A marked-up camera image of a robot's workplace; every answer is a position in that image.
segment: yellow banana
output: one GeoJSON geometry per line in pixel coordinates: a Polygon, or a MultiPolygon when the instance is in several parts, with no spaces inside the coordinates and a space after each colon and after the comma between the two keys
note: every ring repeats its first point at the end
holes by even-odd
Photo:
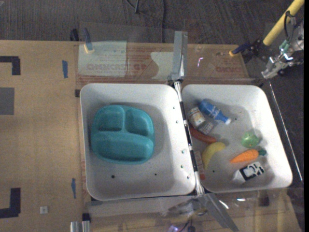
{"type": "Polygon", "coordinates": [[[204,163],[204,169],[206,170],[208,167],[208,164],[213,156],[218,151],[221,151],[225,148],[225,144],[221,142],[215,142],[210,145],[208,145],[204,151],[202,152],[202,161],[204,163]]]}

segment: yellow rod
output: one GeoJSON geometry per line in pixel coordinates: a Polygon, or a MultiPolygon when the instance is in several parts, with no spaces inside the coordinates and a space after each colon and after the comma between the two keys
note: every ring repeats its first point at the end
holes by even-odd
{"type": "MultiPolygon", "coordinates": [[[[291,15],[296,15],[296,13],[300,10],[304,3],[305,0],[294,0],[285,12],[290,11],[291,15]]],[[[283,30],[285,12],[281,16],[279,21],[275,24],[275,26],[272,28],[272,30],[268,33],[268,35],[264,38],[264,45],[270,46],[283,30]]]]}

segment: carrot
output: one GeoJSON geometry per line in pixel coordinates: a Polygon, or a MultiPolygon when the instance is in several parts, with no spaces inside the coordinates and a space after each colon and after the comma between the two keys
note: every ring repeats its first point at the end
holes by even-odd
{"type": "Polygon", "coordinates": [[[196,130],[193,126],[190,126],[189,129],[190,129],[191,135],[194,138],[196,138],[196,139],[198,139],[198,140],[200,140],[204,143],[212,144],[212,143],[215,143],[217,141],[217,139],[215,137],[212,137],[212,136],[209,136],[209,135],[204,135],[203,133],[196,130]]]}
{"type": "Polygon", "coordinates": [[[258,156],[264,156],[265,154],[266,154],[266,151],[263,149],[259,151],[256,149],[248,149],[245,152],[231,159],[230,162],[236,163],[236,162],[251,161],[251,160],[257,159],[258,156]]]}

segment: dark floor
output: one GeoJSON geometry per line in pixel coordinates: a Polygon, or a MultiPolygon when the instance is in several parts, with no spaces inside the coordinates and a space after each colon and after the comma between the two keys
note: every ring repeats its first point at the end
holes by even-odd
{"type": "MultiPolygon", "coordinates": [[[[95,40],[173,42],[174,30],[189,32],[189,43],[243,44],[262,38],[293,0],[0,0],[0,39],[68,41],[72,29],[100,28],[95,40]]],[[[304,16],[304,7],[296,15],[304,16]]],[[[270,98],[294,187],[304,185],[303,66],[271,80],[270,98]]],[[[303,195],[296,199],[303,204],[303,195]]]]}

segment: sausage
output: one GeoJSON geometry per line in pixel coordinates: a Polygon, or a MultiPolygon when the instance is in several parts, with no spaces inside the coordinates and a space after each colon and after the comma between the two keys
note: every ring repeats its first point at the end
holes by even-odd
{"type": "Polygon", "coordinates": [[[212,144],[212,143],[215,143],[217,141],[217,139],[215,137],[204,135],[203,133],[196,130],[193,126],[190,126],[189,129],[190,129],[191,136],[193,136],[194,138],[196,138],[196,139],[198,139],[198,140],[200,140],[204,143],[212,144]]]}

